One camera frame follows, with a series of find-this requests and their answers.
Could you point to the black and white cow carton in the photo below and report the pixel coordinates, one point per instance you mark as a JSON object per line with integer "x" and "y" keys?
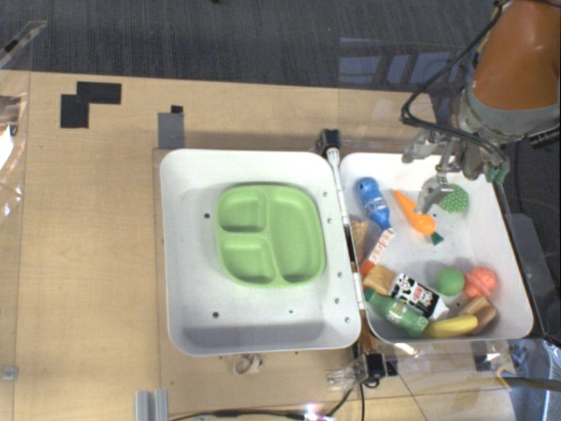
{"x": 416, "y": 296}

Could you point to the green ball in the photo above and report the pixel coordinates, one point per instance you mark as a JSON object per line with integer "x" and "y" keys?
{"x": 449, "y": 281}

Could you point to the green bottle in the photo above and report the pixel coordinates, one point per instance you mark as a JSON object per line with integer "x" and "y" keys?
{"x": 399, "y": 313}

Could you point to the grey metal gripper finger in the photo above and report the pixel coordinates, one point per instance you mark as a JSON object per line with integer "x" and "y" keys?
{"x": 424, "y": 197}
{"x": 442, "y": 193}

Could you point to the orange carrot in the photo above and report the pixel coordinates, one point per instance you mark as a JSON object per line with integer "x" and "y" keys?
{"x": 421, "y": 221}

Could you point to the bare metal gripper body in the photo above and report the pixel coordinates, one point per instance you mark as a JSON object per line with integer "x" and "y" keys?
{"x": 475, "y": 158}

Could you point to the white plastic tray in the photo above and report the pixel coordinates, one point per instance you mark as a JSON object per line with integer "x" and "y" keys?
{"x": 482, "y": 239}
{"x": 188, "y": 257}

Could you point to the tan biscuit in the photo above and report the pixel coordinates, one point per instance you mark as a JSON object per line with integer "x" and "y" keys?
{"x": 378, "y": 279}

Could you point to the orange and white packet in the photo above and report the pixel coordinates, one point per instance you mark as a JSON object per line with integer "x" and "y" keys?
{"x": 380, "y": 248}

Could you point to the brown bread roll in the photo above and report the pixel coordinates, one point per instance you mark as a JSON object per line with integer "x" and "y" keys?
{"x": 482, "y": 311}

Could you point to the green divided plate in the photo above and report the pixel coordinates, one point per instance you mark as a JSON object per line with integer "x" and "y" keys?
{"x": 293, "y": 230}

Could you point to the blue bottle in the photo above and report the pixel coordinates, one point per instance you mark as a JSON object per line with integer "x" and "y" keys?
{"x": 371, "y": 200}

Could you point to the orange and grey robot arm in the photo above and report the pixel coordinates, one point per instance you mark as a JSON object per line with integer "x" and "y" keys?
{"x": 513, "y": 64}

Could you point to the yellow banana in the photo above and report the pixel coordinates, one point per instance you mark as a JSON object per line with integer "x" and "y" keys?
{"x": 451, "y": 326}

